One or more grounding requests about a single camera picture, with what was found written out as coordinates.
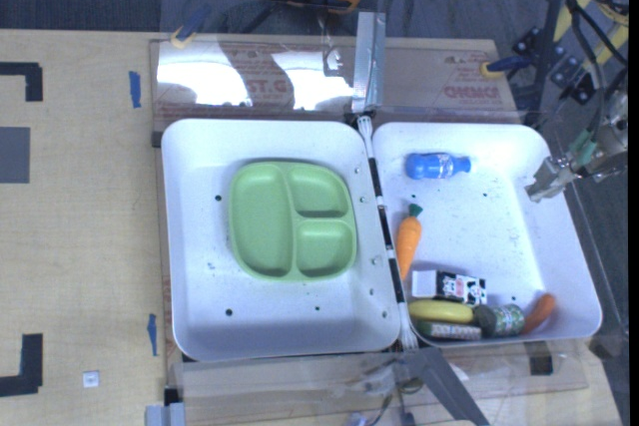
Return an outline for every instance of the black corner marker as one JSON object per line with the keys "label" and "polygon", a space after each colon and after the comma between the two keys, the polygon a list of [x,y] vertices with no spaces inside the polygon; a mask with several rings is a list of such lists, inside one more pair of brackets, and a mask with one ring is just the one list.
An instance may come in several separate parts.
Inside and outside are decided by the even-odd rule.
{"label": "black corner marker", "polygon": [[20,372],[0,377],[0,397],[37,394],[42,386],[42,334],[22,334]]}
{"label": "black corner marker", "polygon": [[42,68],[38,63],[2,63],[0,62],[0,75],[12,77],[24,76],[25,101],[41,102],[44,98],[42,91]]}

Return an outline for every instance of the green can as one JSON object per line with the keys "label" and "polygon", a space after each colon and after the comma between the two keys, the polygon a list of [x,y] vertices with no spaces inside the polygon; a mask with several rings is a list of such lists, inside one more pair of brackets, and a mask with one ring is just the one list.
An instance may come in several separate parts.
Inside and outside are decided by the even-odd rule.
{"label": "green can", "polygon": [[499,307],[477,305],[473,311],[474,320],[484,337],[509,337],[523,329],[524,314],[521,307],[508,303]]}

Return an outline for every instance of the white container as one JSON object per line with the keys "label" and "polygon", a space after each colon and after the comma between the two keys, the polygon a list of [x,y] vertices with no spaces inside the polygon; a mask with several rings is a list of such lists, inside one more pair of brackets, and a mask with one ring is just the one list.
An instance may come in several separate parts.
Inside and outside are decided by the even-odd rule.
{"label": "white container", "polygon": [[[596,332],[601,308],[564,196],[534,203],[524,189],[548,155],[536,132],[517,125],[388,123],[374,133],[373,147],[390,232],[409,203],[424,209],[416,267],[481,275],[492,305],[514,302],[528,311],[543,291],[555,294],[557,308],[539,329],[479,343]],[[471,172],[447,181],[404,174],[408,153],[435,151],[469,156]],[[185,354],[229,360],[377,351],[394,343],[399,311],[368,155],[356,130],[335,122],[182,120],[165,132],[162,154],[173,327]],[[235,261],[226,203],[231,179],[246,164],[273,159],[326,166],[346,182],[357,254],[345,273],[277,282],[255,278]]]}

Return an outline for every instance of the green plate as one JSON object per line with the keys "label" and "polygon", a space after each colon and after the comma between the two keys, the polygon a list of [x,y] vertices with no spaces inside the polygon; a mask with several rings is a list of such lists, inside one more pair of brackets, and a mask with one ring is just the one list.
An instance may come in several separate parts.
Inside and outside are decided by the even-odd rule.
{"label": "green plate", "polygon": [[238,263],[257,277],[330,278],[354,262],[350,194],[343,179],[323,166],[244,166],[231,183],[229,224]]}

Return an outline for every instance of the gray square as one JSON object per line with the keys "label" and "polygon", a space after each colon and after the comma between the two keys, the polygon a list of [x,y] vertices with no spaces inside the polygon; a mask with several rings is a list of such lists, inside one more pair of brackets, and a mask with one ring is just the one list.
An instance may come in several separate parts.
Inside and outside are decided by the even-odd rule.
{"label": "gray square", "polygon": [[29,183],[31,129],[0,127],[0,183]]}

